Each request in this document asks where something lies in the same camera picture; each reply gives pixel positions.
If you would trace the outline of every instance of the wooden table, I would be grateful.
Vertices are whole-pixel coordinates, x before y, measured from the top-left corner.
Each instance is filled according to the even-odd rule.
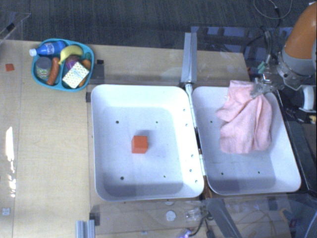
[[[14,207],[14,238],[72,238],[75,223],[87,221],[93,184],[90,182],[89,128],[86,91],[54,91],[37,84],[30,73],[30,48],[38,42],[19,42],[23,50],[18,168]],[[104,60],[109,81],[166,81],[177,84],[183,51],[90,45]],[[241,54],[199,52],[198,75],[204,81],[228,85],[229,79],[249,80]],[[134,232],[124,237],[175,237],[180,229]],[[123,234],[100,235],[103,238]],[[202,228],[196,237],[206,237]]]

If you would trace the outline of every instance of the pink towel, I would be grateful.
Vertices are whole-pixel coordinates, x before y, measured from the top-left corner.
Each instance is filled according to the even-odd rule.
[[[229,100],[216,112],[226,121],[220,128],[220,148],[226,153],[265,150],[271,143],[272,108],[263,94],[252,99],[253,83],[231,80]]]

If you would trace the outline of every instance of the blue basket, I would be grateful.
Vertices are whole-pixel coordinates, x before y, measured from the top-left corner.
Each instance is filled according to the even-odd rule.
[[[62,65],[60,65],[60,68],[59,68],[59,71],[58,71],[58,76],[55,80],[55,83],[53,85],[48,85],[46,83],[47,79],[41,79],[41,78],[38,78],[37,75],[36,75],[36,66],[35,66],[35,62],[40,58],[39,55],[36,55],[34,58],[33,58],[33,62],[32,62],[32,69],[31,69],[31,72],[32,72],[32,76],[34,78],[34,80],[40,84],[40,85],[43,85],[45,87],[48,87],[48,88],[51,88],[51,89],[55,89],[55,90],[60,90],[60,91],[67,91],[67,92],[77,92],[77,91],[80,91],[82,89],[84,89],[88,82],[89,82],[89,79],[93,73],[93,69],[94,69],[94,61],[95,61],[95,56],[94,56],[94,52],[86,45],[84,44],[81,44],[79,42],[74,42],[74,41],[70,41],[70,40],[64,40],[64,39],[47,39],[45,41],[43,41],[40,45],[44,44],[44,43],[47,43],[47,42],[56,42],[56,41],[64,41],[66,43],[66,46],[69,46],[69,45],[78,45],[80,46],[83,51],[84,51],[84,54],[81,56],[80,60],[83,60],[85,59],[86,55],[87,54],[90,54],[90,57],[91,57],[91,69],[87,75],[87,78],[86,78],[86,81],[85,81],[85,84],[81,87],[77,87],[75,89],[73,88],[70,88],[65,82],[62,81],[62,78],[65,76],[65,74],[68,72],[68,68],[65,66],[65,61],[62,63]]]

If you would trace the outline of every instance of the dark floor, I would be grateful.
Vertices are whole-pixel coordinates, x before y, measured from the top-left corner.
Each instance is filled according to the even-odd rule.
[[[284,15],[291,0],[273,0]],[[281,26],[293,26],[314,0],[293,0]],[[273,5],[257,0],[269,16]],[[0,0],[1,10],[30,12],[24,39],[65,38],[86,44],[181,48],[191,26],[274,27],[253,0]]]

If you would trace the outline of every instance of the yellow banana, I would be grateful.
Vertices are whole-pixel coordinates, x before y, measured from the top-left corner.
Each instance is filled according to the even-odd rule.
[[[63,48],[60,52],[60,61],[59,64],[62,64],[63,61],[71,55],[82,56],[84,53],[83,49],[78,45],[69,45]]]

